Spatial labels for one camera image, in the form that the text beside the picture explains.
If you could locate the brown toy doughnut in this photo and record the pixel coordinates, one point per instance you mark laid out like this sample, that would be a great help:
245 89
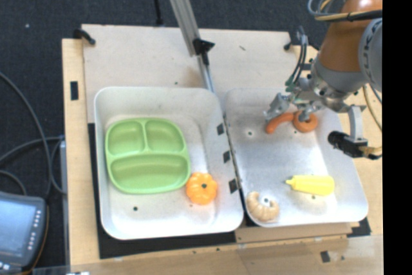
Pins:
301 127

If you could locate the yellow toy bottle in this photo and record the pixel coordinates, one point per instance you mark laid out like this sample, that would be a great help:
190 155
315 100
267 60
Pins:
313 185

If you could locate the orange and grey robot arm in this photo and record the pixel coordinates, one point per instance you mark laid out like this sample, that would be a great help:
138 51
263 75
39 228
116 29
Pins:
344 42

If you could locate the beige toy croissant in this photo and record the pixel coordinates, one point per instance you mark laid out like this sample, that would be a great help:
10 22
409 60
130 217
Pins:
260 211

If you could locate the black cylinder on white bracket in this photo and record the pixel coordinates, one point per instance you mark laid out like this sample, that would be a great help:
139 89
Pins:
346 141

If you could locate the pale wood board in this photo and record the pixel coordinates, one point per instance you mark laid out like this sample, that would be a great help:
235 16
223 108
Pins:
135 58

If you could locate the green divided plate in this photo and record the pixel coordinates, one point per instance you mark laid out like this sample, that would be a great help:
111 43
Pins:
146 170

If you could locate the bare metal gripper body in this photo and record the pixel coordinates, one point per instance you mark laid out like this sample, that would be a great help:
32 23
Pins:
325 95

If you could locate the white plastic tray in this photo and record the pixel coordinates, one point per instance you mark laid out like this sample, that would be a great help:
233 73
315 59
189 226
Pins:
283 157
154 212

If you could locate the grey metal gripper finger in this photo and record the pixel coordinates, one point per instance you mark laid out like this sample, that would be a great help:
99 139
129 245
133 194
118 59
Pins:
277 106
307 112

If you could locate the orange toy sausage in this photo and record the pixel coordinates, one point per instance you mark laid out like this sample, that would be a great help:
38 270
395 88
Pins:
277 124

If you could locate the orange toy pumpkin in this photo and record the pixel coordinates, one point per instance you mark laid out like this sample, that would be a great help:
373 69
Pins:
198 191

